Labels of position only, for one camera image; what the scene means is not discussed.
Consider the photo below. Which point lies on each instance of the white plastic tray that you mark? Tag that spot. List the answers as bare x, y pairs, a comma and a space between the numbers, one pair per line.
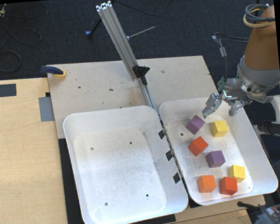
249, 152
118, 172

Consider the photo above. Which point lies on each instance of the purple cube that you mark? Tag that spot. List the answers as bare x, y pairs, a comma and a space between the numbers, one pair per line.
195, 124
215, 159

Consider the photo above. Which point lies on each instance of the orange cube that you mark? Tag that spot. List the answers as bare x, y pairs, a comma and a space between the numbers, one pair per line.
206, 184

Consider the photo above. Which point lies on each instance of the black cylinder on white bracket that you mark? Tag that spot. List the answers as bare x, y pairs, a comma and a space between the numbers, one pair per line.
276, 110

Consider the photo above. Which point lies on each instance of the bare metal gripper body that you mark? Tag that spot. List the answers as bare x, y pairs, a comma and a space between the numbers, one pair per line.
237, 92

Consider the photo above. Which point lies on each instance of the yellow cube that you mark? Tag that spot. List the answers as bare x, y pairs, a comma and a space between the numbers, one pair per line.
237, 172
219, 129

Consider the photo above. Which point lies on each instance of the pale wooden board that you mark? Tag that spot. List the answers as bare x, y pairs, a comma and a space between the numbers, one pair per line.
98, 88

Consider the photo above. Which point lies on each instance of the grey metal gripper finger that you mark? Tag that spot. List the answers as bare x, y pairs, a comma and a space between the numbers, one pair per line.
235, 107
212, 103

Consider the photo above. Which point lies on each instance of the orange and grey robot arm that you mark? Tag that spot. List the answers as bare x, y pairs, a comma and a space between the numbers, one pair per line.
262, 48

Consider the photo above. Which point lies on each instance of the red-orange cube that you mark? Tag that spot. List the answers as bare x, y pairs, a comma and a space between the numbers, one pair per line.
228, 186
198, 146

